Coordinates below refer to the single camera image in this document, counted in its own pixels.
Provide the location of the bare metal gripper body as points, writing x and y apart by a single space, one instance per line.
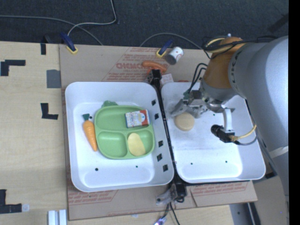
199 101

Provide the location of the black cylinder on white bracket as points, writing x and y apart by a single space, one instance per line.
221 131

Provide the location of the white plastic tray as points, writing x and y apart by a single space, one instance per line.
206 153
117 174

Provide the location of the green divided plate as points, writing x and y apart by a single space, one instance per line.
110 137

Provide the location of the orange carrot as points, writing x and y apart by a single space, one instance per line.
90 132

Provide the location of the thin black and white rod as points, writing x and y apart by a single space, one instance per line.
167 135

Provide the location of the white can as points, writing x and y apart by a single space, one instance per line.
174 55

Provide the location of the brown cardboard board red print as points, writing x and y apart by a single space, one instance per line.
93 62

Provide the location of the orange sausage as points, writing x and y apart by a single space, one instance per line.
154 65

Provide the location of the small white and red packet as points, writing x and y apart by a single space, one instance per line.
167 79

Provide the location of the yellow oval biscuit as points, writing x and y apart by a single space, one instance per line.
136 144

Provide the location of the white and red carton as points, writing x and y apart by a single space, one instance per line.
137 118

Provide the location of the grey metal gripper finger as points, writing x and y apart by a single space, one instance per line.
199 112
178 108

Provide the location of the beige round biscuit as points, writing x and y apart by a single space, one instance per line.
184 122

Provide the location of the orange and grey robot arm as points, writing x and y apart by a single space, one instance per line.
260 83

